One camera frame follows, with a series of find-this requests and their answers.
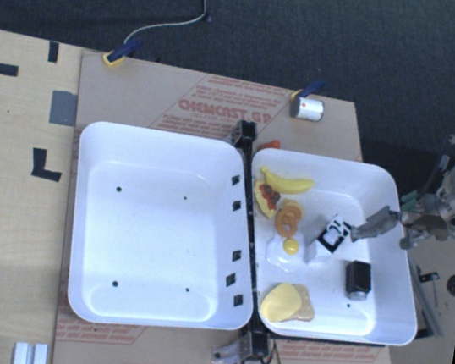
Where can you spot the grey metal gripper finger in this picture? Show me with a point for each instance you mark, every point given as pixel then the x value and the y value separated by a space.
pixel 375 224
pixel 408 242

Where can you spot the grey box black white print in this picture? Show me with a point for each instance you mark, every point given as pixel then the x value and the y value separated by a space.
pixel 332 236

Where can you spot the small black can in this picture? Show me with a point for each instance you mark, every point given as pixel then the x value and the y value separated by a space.
pixel 359 277

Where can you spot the white plastic tray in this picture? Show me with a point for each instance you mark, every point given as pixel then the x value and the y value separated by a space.
pixel 381 295
pixel 151 229

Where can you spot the orange pretzel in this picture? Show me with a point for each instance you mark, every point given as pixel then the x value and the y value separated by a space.
pixel 288 218

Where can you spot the yellow banana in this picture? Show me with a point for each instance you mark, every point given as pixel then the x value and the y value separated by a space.
pixel 289 183

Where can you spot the white fried egg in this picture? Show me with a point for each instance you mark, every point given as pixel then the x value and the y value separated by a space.
pixel 282 256

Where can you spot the tan biscuit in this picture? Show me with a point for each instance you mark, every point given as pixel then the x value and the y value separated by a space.
pixel 307 307

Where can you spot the yellow pizza slice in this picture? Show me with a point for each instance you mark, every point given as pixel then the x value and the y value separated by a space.
pixel 265 200

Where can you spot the thin black rod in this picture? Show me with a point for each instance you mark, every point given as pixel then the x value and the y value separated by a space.
pixel 251 223

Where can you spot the yellow cheese slice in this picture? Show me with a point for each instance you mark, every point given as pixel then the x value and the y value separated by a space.
pixel 280 303

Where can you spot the orange carrot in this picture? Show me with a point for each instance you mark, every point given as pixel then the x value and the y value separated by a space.
pixel 271 144

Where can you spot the brown cardboard board red print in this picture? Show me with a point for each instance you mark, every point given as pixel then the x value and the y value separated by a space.
pixel 138 94

